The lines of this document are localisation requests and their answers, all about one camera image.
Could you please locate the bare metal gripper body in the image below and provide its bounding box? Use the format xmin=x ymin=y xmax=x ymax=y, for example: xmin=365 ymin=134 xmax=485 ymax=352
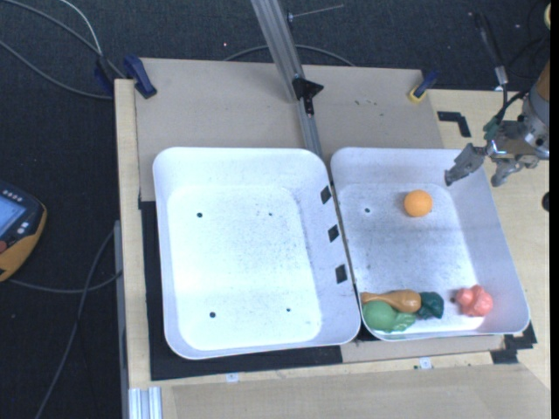
xmin=484 ymin=119 xmax=551 ymax=166

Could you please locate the orange ball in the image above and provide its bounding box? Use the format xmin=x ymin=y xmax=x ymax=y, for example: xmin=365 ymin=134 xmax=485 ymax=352
xmin=403 ymin=189 xmax=434 ymax=218

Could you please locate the white plastic tray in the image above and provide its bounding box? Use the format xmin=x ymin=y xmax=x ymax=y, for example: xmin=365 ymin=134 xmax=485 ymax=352
xmin=151 ymin=146 xmax=363 ymax=361
xmin=329 ymin=146 xmax=532 ymax=343

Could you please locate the pink toy figure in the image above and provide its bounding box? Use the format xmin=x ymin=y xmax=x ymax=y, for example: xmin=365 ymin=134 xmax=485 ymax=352
xmin=455 ymin=284 xmax=494 ymax=318

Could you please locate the dark green toy broccoli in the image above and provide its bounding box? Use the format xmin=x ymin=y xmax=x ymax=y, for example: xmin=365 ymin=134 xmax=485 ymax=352
xmin=418 ymin=291 xmax=445 ymax=320

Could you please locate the orange-brown toy drumstick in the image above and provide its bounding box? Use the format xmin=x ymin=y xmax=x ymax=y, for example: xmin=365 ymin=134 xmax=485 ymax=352
xmin=360 ymin=289 xmax=423 ymax=314

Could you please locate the light green toy pear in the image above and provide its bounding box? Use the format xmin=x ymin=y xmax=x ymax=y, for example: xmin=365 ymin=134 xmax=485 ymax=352
xmin=362 ymin=300 xmax=418 ymax=334

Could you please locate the brown cardboard board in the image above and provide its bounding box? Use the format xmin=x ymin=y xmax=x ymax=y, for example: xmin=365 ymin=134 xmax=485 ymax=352
xmin=134 ymin=57 xmax=506 ymax=365

